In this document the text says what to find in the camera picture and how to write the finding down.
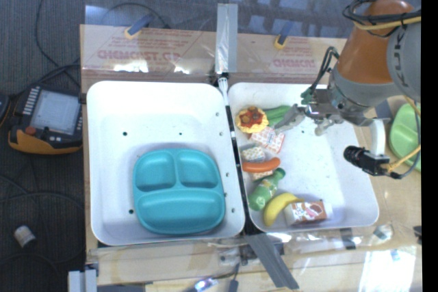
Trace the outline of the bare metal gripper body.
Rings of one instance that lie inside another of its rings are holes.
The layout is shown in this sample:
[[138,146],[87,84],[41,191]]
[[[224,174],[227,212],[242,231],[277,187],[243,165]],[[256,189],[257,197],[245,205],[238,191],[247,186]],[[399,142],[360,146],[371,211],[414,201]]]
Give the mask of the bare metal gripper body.
[[365,116],[369,107],[358,105],[339,90],[316,88],[303,93],[305,115],[319,124],[349,122],[358,127],[370,125],[374,119]]

